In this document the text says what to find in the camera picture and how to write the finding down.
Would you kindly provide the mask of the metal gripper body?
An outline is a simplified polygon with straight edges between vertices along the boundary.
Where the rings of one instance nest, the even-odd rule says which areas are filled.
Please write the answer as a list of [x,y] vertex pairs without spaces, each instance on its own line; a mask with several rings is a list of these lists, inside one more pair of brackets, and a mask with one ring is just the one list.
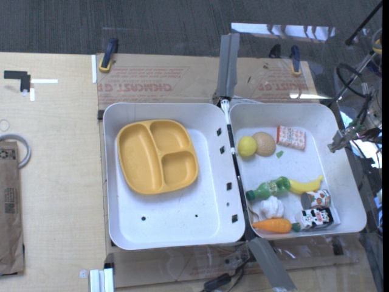
[[363,142],[380,142],[381,129],[378,127],[365,129],[362,126],[347,127],[342,131],[342,136],[347,140],[360,140]]

